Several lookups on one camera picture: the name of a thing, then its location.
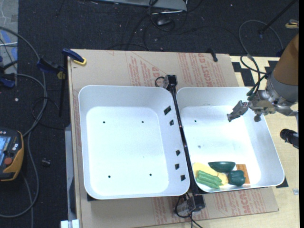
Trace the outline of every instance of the blue clamp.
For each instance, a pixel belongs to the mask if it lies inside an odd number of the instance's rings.
[[[76,52],[72,51],[71,49],[64,48],[62,50],[62,54],[72,58],[73,61],[79,65],[84,66],[86,64],[86,59],[80,56],[79,54],[77,54]]]
[[[39,59],[37,62],[37,67],[45,73],[54,73],[57,74],[59,72],[64,72],[66,73],[66,69],[54,62],[45,60],[43,57]]]
[[[0,86],[12,88],[15,86],[15,74],[3,74],[0,72]]]

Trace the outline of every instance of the red lettering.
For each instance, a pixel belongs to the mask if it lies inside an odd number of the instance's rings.
[[[213,83],[211,81],[207,81],[207,87],[213,87]]]
[[[246,197],[245,194],[241,194],[239,197],[241,199],[241,204],[243,204],[243,205],[247,205],[248,204],[248,200],[247,200],[247,197]]]
[[[208,69],[206,69],[206,70],[204,70],[204,68],[207,68],[206,66],[201,66],[201,69],[203,70],[203,73],[205,74],[205,73],[209,73],[209,71],[208,71]]]
[[[210,74],[204,74],[204,77],[205,77],[205,80],[206,80],[207,82],[210,82],[210,81],[211,81]]]
[[[200,63],[205,63],[205,62],[206,62],[206,60],[205,60],[204,57],[205,57],[205,56],[204,56],[203,54],[199,53],[199,62],[200,62]]]
[[[154,78],[158,78],[161,74],[160,73],[153,73]]]
[[[244,209],[245,214],[250,214],[251,213],[249,205],[244,205],[243,209]]]

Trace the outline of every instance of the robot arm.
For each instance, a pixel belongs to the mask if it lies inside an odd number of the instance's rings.
[[[255,121],[261,120],[261,114],[274,114],[279,112],[286,116],[295,116],[298,122],[298,111],[291,106],[298,103],[299,85],[299,34],[288,44],[280,57],[274,70],[268,76],[265,90],[258,90],[248,98],[248,103],[239,101],[233,112],[227,114],[229,122],[243,115],[249,108],[256,114]],[[299,147],[299,134],[295,131],[283,129],[281,138]]]

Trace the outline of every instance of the cable connector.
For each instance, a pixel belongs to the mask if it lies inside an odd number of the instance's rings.
[[[250,54],[247,54],[247,57],[251,60],[251,61],[255,61],[255,59],[253,58],[253,56],[251,56]]]
[[[247,96],[251,96],[253,91],[254,91],[255,87],[251,88],[251,90],[248,91],[248,93],[246,94]]]
[[[247,98],[247,100],[248,101],[252,101],[253,100],[253,98],[256,96],[256,94],[255,93],[252,93],[248,98]]]

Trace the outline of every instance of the white plastic bin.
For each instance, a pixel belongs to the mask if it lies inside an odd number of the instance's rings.
[[[250,185],[224,185],[220,189],[197,185],[206,192],[276,186],[285,175],[264,116],[254,121],[248,111],[228,121],[227,114],[239,100],[247,101],[246,87],[186,87],[177,102],[192,164],[232,161],[245,164]]]
[[[84,182],[99,200],[179,196],[190,186],[173,98],[156,87],[79,92]]]

